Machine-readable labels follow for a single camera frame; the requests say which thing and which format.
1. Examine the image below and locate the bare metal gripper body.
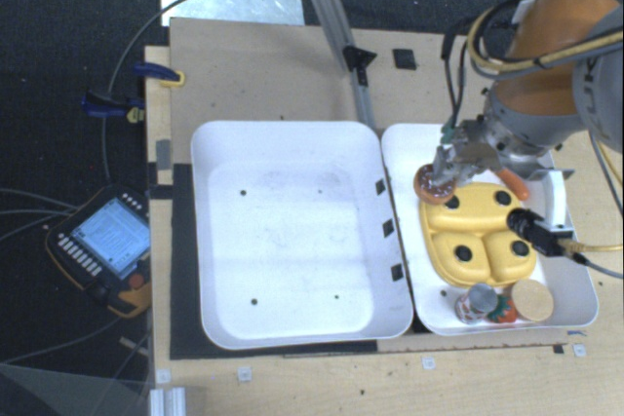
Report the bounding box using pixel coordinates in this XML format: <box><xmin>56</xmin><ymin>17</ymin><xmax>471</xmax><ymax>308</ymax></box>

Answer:
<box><xmin>440</xmin><ymin>118</ymin><xmax>550</xmax><ymax>179</ymax></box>

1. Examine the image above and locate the brown sprinkled doughnut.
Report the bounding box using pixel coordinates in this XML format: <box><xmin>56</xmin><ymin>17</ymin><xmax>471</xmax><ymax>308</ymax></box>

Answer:
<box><xmin>412</xmin><ymin>163</ymin><xmax>457</xmax><ymax>207</ymax></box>

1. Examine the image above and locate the yellow divided plate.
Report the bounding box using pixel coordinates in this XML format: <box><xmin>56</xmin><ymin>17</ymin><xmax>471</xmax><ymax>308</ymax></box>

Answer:
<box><xmin>418</xmin><ymin>181</ymin><xmax>538</xmax><ymax>287</ymax></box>

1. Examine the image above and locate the orange carrot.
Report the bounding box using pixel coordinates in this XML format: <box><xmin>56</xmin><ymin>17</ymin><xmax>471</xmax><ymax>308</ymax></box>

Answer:
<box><xmin>495</xmin><ymin>167</ymin><xmax>531</xmax><ymax>202</ymax></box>

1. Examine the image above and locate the red and white can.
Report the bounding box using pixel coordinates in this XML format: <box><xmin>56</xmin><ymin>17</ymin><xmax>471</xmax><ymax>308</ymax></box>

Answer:
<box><xmin>453</xmin><ymin>283</ymin><xmax>499</xmax><ymax>325</ymax></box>

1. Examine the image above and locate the red and green strawberry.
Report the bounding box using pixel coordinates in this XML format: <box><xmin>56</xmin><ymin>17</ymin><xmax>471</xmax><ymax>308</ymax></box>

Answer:
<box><xmin>486</xmin><ymin>294</ymin><xmax>519</xmax><ymax>324</ymax></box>

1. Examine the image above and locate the tan round biscuit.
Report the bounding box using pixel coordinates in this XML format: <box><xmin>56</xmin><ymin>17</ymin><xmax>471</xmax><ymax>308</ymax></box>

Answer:
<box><xmin>510</xmin><ymin>278</ymin><xmax>556</xmax><ymax>323</ymax></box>

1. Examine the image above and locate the white plastic tray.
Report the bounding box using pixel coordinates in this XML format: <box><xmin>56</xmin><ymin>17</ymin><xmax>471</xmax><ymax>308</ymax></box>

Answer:
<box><xmin>379</xmin><ymin>122</ymin><xmax>601</xmax><ymax>338</ymax></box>
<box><xmin>189</xmin><ymin>120</ymin><xmax>415</xmax><ymax>352</ymax></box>

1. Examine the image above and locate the brown cardboard board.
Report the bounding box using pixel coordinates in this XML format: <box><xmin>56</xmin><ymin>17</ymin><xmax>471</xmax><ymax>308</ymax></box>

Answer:
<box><xmin>168</xmin><ymin>16</ymin><xmax>595</xmax><ymax>360</ymax></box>

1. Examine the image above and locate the black cylinder on white bracket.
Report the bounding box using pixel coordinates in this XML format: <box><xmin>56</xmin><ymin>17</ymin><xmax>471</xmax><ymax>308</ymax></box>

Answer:
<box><xmin>505</xmin><ymin>169</ymin><xmax>577</xmax><ymax>258</ymax></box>

